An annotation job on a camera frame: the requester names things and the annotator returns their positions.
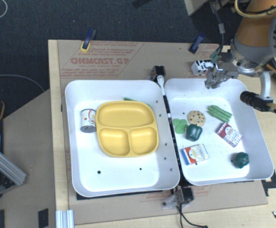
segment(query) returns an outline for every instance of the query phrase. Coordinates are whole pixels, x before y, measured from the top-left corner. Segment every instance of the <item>yellow plate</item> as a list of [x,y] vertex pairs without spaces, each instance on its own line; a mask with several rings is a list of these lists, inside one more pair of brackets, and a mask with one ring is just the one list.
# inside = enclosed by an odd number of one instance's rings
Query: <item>yellow plate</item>
[[158,148],[156,118],[145,103],[106,102],[98,108],[95,122],[100,147],[110,156],[144,156]]

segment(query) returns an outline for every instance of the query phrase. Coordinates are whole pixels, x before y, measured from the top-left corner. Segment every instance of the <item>white tray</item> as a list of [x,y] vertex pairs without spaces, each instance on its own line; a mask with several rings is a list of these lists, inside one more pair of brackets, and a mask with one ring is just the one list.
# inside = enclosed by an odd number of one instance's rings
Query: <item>white tray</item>
[[[241,81],[231,79],[219,88],[207,89],[204,79],[170,79],[164,88],[172,119],[187,119],[187,114],[193,110],[201,111],[206,117],[197,141],[187,140],[186,133],[175,134],[179,150],[202,143],[209,154],[209,159],[198,165],[186,165],[179,151],[183,175],[187,181],[194,185],[207,185],[260,180],[272,176],[273,163],[254,109],[239,98],[247,90]],[[217,105],[233,114],[229,124],[243,135],[235,148],[216,134],[222,122],[208,114],[209,105]],[[238,152],[249,155],[250,163],[242,169],[236,168],[231,162],[232,156]]]
[[[160,87],[149,80],[76,80],[65,89],[72,183],[84,197],[169,190],[180,173]],[[148,104],[156,117],[159,146],[142,157],[105,154],[96,133],[80,131],[80,113],[128,97]]]

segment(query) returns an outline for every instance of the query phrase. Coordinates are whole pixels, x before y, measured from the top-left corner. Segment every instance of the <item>can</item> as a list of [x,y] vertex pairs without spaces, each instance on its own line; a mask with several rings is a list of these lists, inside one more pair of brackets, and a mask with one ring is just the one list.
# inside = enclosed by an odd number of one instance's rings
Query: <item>can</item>
[[84,133],[93,133],[95,128],[95,110],[84,109],[81,111],[81,131]]

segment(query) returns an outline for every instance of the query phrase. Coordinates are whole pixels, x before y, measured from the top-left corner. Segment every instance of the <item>table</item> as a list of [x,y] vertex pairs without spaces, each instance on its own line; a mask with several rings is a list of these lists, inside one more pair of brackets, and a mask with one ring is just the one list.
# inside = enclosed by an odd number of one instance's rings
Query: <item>table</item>
[[[65,142],[63,129],[63,115],[61,112],[61,81],[59,71],[59,44],[58,40],[48,41],[49,53],[49,72],[50,72],[50,94],[51,94],[51,114],[52,114],[52,136],[53,136],[53,152],[54,152],[54,176],[55,176],[55,192],[56,192],[56,209],[68,210],[68,185],[67,185],[67,167],[65,159]],[[185,43],[143,43],[147,48],[143,55],[152,63],[150,67],[156,63],[164,65],[164,55],[168,55],[168,60],[177,61],[194,61],[196,57],[207,56],[196,55],[189,57],[186,48],[189,44]],[[173,69],[167,68],[167,75],[174,77]],[[135,73],[134,77],[140,77],[139,73]],[[239,76],[248,88],[249,91],[260,93],[259,78],[250,78]],[[271,97],[276,102],[276,80],[271,81]],[[276,170],[276,114],[256,112],[259,124],[261,126],[265,141],[268,145],[275,170]],[[269,190],[268,204],[255,207],[241,207],[235,209],[221,209],[205,212],[195,212],[187,214],[189,221],[195,224],[208,225],[211,228],[215,227],[276,227],[276,219],[272,211],[276,212],[276,189]],[[78,228],[87,227],[179,227],[179,214],[164,215],[148,218],[134,218],[127,220],[98,222],[93,224],[76,225]]]

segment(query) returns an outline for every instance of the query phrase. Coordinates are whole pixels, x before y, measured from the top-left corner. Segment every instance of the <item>dark floor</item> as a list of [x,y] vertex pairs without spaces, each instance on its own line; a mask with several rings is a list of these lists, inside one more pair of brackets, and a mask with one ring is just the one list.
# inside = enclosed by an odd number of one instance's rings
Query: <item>dark floor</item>
[[[189,17],[184,0],[5,1],[8,10],[0,18],[0,75],[5,75],[0,76],[0,100],[6,106],[4,117],[41,94],[41,88],[49,89],[49,39],[84,40],[92,27],[97,29],[96,40],[191,43],[200,32],[206,35],[203,43],[221,40],[209,3]],[[0,15],[4,10],[0,0]],[[227,7],[219,14],[228,44],[241,18]]]

